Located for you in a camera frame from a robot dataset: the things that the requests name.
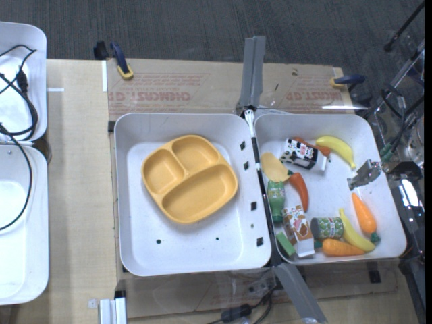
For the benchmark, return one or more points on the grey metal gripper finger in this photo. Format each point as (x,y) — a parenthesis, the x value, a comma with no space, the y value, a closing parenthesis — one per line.
(369,167)
(360,180)

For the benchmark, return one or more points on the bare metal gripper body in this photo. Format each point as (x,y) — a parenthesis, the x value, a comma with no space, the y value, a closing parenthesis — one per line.
(403,170)

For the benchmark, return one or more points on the white plastic tray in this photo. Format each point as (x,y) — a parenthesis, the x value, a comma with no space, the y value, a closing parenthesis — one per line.
(337,194)
(189,248)

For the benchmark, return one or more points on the yellow banana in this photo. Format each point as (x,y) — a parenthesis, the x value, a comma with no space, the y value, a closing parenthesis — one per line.
(339,147)
(354,236)

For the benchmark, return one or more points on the green can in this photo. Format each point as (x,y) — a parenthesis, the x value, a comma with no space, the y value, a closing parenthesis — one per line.
(329,227)

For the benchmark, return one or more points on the black and white milk carton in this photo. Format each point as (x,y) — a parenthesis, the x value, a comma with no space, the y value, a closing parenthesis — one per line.
(300,154)

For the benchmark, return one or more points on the orange and white carton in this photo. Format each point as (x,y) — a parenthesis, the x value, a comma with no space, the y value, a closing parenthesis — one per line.
(297,224)

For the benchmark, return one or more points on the green plastic bottle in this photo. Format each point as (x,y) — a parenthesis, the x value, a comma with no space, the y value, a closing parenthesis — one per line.
(276,197)

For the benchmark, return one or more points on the yellow flat chip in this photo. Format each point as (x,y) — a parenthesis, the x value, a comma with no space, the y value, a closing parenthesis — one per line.
(272,167)

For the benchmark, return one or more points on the green block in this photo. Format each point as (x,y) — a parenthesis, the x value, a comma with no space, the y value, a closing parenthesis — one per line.
(286,244)

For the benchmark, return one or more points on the yellow divided plate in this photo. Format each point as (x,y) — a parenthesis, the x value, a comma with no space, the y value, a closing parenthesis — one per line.
(199,194)

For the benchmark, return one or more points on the brown cardboard board red print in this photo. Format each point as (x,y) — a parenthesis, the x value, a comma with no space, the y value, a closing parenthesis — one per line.
(202,79)

